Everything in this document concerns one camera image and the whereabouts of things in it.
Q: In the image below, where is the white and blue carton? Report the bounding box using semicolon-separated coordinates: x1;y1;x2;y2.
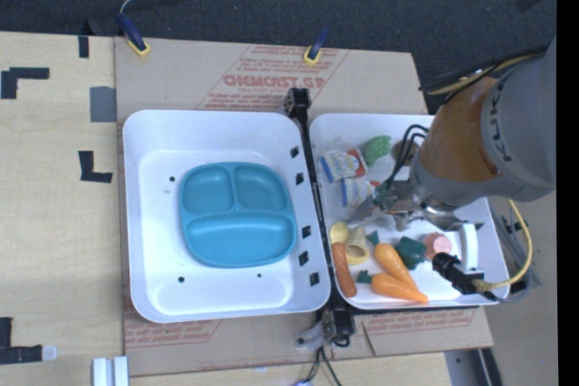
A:
340;177;382;209
319;148;369;184

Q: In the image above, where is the thin black rod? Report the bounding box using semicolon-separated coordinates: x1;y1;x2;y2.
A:
294;112;339;314

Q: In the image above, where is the green toy broccoli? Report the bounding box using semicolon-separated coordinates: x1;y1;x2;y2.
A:
362;135;393;168

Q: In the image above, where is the orange toy sausage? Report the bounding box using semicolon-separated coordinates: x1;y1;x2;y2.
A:
330;241;359;299

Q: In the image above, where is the pale yellow round toy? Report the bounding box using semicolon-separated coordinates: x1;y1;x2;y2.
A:
328;221;352;246

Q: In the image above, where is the dark green toy pepper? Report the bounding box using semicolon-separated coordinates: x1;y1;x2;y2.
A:
394;235;428;272

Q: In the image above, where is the blue divided plate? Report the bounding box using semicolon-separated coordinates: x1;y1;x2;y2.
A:
178;161;299;269

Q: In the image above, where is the black cylinder on white bracket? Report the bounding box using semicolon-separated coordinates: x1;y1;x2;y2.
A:
431;222;486;296

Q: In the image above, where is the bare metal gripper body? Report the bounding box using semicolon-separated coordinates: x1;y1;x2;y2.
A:
377;179;472;232

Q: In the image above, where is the orange toy carrot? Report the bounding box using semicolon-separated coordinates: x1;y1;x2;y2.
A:
356;269;430;305
365;230;420;292

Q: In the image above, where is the black block with thin wires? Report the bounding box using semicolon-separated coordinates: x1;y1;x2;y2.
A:
281;87;313;119
295;307;356;350

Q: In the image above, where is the brown round toy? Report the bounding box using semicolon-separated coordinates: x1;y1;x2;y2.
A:
390;140;421;165

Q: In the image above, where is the white plastic tray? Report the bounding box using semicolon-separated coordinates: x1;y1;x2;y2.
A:
121;108;332;325
308;112;512;311

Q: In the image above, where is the pink round toy slice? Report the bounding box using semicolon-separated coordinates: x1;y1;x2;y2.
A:
422;231;454;261

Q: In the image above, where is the brown cardboard board, red print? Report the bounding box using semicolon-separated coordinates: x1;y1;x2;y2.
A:
113;35;495;377

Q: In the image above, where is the beige toy ice cream cone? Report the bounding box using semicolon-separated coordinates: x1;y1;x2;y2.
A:
345;225;372;267

